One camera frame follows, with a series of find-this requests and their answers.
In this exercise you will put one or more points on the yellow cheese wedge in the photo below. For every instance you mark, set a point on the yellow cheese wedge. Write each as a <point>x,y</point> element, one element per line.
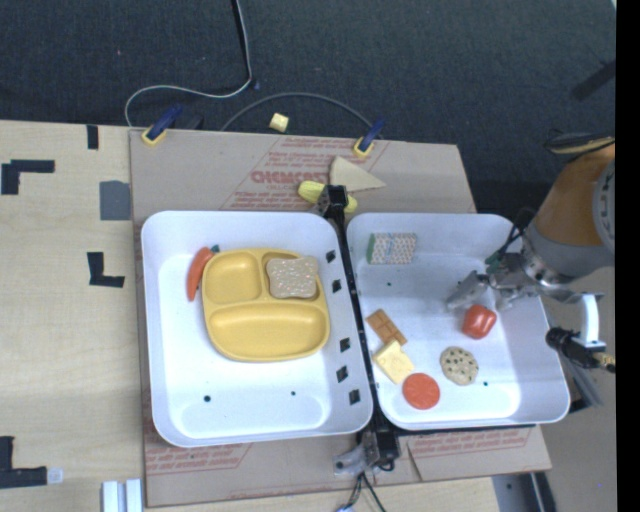
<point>394,362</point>

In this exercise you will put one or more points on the orange waffle biscuit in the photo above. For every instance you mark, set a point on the orange waffle biscuit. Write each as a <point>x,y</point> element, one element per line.
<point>385,327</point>

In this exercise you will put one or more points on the round orange slice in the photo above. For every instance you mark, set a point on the round orange slice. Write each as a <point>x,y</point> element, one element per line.
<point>421,391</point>

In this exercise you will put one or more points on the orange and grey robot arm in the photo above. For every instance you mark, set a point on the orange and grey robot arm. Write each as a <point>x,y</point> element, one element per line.
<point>570,210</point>

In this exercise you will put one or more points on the red bell pepper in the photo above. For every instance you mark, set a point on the red bell pepper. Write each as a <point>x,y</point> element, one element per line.
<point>478,322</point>

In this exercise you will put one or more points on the white plastic tray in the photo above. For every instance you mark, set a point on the white plastic tray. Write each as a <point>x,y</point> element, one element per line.
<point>515,370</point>
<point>250,400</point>

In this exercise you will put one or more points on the yellow cube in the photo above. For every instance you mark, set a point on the yellow cube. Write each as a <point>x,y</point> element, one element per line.
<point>279,122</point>

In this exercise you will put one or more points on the beige chocolate chip cookie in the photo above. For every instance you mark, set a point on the beige chocolate chip cookie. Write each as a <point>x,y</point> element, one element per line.
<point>459,366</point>

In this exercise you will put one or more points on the black cylinder on white bracket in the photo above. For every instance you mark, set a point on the black cylinder on white bracket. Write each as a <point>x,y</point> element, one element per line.
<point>575,345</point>

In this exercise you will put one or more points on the yellow corn cob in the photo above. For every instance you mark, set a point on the yellow corn cob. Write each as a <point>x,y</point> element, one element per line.
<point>310,191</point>

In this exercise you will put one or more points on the thin black rod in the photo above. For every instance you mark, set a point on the thin black rod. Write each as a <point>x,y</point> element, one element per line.
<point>356,300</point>

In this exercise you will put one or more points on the brown cardboard board red print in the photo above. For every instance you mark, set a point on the brown cardboard board red print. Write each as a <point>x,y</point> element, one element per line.
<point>200,170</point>

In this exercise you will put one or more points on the green and white packet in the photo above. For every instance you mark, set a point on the green and white packet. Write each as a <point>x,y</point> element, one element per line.
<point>392,248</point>

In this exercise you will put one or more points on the yellow divided plate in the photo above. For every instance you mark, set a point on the yellow divided plate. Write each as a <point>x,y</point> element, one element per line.
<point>265,330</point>

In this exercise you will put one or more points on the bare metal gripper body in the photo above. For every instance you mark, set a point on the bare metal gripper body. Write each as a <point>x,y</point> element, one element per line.
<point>515,275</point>

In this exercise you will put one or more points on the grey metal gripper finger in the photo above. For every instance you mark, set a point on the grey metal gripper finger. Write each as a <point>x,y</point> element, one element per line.
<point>507,300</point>
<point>467,290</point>

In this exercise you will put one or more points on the orange carrot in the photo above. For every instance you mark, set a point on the orange carrot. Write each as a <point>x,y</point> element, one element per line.
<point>196,275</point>

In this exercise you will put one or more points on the brown bread slice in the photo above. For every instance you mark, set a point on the brown bread slice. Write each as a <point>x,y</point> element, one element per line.
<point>292,277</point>

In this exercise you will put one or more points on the beige triangular sandwich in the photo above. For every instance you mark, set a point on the beige triangular sandwich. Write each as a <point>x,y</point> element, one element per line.
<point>350,175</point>

